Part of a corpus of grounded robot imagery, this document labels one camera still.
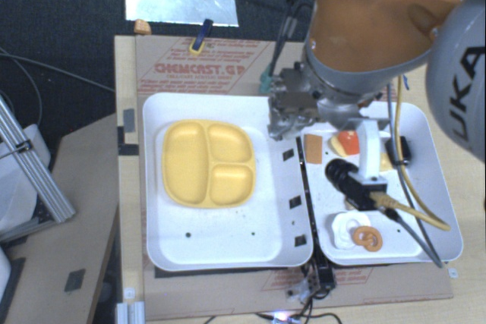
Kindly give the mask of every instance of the wooden block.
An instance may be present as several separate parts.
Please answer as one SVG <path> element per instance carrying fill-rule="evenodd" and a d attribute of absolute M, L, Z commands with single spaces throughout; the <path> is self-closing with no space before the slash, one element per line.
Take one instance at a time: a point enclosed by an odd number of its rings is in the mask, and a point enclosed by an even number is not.
<path fill-rule="evenodd" d="M 305 160 L 308 163 L 322 163 L 322 137 L 319 135 L 304 135 Z"/>
<path fill-rule="evenodd" d="M 135 21 L 134 32 L 135 34 L 149 36 L 150 34 L 152 34 L 152 29 L 150 28 L 148 22 L 143 19 L 137 19 Z"/>

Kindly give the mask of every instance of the yellow plate compartment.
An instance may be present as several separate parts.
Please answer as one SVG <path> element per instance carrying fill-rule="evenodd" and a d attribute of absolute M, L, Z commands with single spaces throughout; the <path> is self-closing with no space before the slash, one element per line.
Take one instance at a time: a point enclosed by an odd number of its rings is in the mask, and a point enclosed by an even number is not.
<path fill-rule="evenodd" d="M 182 205 L 239 206 L 254 191 L 251 139 L 240 127 L 221 121 L 177 121 L 164 136 L 162 177 L 166 193 Z"/>

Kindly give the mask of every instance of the toy pretzel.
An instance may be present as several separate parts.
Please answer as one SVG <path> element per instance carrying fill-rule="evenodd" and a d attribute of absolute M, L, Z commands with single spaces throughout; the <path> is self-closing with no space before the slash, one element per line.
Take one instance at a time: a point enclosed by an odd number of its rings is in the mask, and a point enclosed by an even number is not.
<path fill-rule="evenodd" d="M 368 251 L 378 251 L 383 246 L 383 238 L 380 232 L 373 227 L 362 225 L 355 229 L 352 240 L 358 245 L 363 246 Z"/>

